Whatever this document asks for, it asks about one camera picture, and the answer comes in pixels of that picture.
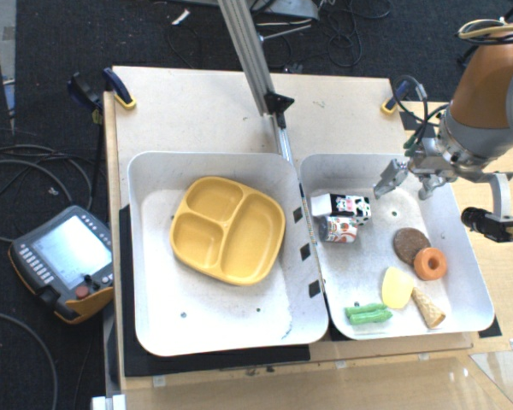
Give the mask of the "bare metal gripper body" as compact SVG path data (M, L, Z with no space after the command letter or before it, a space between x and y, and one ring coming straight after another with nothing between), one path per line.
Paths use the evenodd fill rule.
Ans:
M408 169L420 177L478 179L488 159L464 149L450 137L423 138L410 152Z

